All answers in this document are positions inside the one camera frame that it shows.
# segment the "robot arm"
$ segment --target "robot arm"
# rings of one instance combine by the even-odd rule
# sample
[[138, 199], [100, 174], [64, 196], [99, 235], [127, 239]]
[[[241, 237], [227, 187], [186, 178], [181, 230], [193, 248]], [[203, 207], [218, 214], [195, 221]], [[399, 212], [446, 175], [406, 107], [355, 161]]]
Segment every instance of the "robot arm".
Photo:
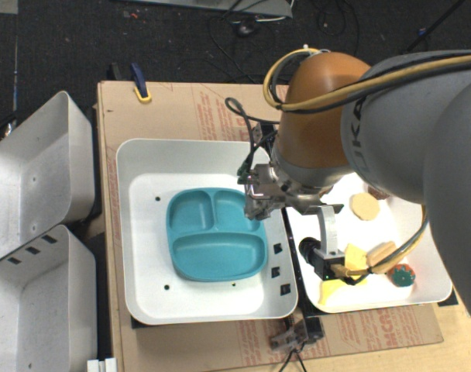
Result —
[[[281, 101], [274, 79], [296, 57], [305, 59]], [[270, 162], [242, 180], [246, 215], [265, 219], [290, 206], [320, 217], [330, 209], [322, 195], [356, 172], [374, 188], [426, 207], [471, 315], [471, 51], [414, 53], [370, 67], [305, 48], [277, 61], [263, 88], [282, 114]], [[341, 205], [332, 207], [339, 213]]]

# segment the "teal divided plate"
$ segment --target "teal divided plate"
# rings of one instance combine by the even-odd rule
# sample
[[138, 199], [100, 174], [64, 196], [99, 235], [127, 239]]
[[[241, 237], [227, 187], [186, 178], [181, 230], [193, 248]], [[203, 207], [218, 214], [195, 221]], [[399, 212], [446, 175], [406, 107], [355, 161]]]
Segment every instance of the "teal divided plate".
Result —
[[245, 195], [228, 188], [182, 191], [167, 209], [170, 256], [194, 281], [233, 281], [260, 272], [267, 261], [263, 223], [244, 216]]

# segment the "table top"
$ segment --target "table top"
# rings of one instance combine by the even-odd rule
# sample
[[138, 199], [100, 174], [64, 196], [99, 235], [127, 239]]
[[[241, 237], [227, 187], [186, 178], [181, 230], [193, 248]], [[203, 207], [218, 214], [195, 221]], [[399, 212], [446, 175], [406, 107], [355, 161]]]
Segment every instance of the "table top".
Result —
[[[278, 111], [265, 103], [261, 85], [147, 83], [147, 86], [153, 98], [151, 103], [143, 104], [137, 99], [132, 82], [103, 81], [98, 85], [96, 105], [112, 351], [118, 361], [119, 371], [277, 371], [281, 366], [282, 356], [270, 354], [267, 344], [260, 343], [256, 351], [252, 349], [253, 352], [246, 360], [242, 354], [251, 349], [233, 349], [241, 347], [241, 336], [251, 335], [252, 329], [253, 335], [259, 335], [257, 337], [265, 337], [272, 330], [278, 332], [279, 322], [213, 322], [154, 328], [132, 327], [125, 303], [120, 239], [115, 165], [119, 146], [126, 140], [135, 138], [244, 140], [247, 131], [243, 120], [223, 105], [223, 100], [228, 96], [237, 98], [249, 115], [268, 120], [278, 120], [280, 116]], [[279, 92], [284, 94], [285, 88], [280, 88]], [[403, 309], [399, 313], [404, 317], [414, 315], [415, 319], [436, 320], [427, 325], [431, 327], [431, 332], [420, 332], [418, 342], [406, 342], [402, 347], [388, 350], [383, 350], [385, 346], [373, 346], [372, 350], [375, 351], [344, 350], [345, 355], [336, 355], [340, 352], [334, 351], [327, 353], [324, 350], [323, 354], [318, 350], [317, 353], [310, 351], [303, 353], [306, 358], [304, 365], [309, 371], [471, 371], [471, 318], [464, 306], [459, 303], [444, 307], [409, 307], [413, 309]], [[390, 316], [396, 318], [396, 310], [388, 313], [393, 313]], [[368, 314], [356, 317], [363, 319], [365, 316]], [[344, 318], [325, 316], [325, 328], [328, 327], [331, 331], [327, 332], [326, 329], [325, 336], [333, 339], [333, 331], [340, 331]], [[356, 336], [358, 343], [363, 336]], [[417, 346], [420, 343], [431, 344]], [[258, 350], [262, 350], [264, 354], [258, 354]], [[288, 372], [300, 370], [301, 366], [295, 359], [286, 369]]]

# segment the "cardboard sheet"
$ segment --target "cardboard sheet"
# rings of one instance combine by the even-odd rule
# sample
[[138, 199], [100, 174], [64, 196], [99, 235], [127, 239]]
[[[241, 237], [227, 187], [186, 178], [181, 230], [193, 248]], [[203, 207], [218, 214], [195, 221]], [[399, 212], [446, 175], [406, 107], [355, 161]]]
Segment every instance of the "cardboard sheet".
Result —
[[[108, 270], [112, 272], [108, 281], [112, 347], [119, 370], [202, 372], [280, 363], [286, 354], [270, 348], [270, 337], [285, 330], [280, 320], [132, 327], [124, 295], [115, 165], [120, 144], [132, 138], [246, 140], [243, 120], [224, 105], [229, 96], [238, 99], [250, 115], [279, 119], [279, 113], [263, 100], [259, 85], [147, 85], [153, 100], [146, 105], [137, 100], [132, 82], [98, 85]], [[306, 360], [443, 341], [432, 305], [324, 315], [321, 320], [325, 338], [304, 348]]]

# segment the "beige disc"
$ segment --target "beige disc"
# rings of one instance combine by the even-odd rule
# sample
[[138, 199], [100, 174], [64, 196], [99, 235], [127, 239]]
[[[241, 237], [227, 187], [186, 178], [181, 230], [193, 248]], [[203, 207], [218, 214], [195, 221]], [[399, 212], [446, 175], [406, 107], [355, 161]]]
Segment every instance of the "beige disc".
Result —
[[351, 209], [362, 220], [374, 220], [380, 212], [380, 205], [370, 193], [359, 193], [351, 197]]

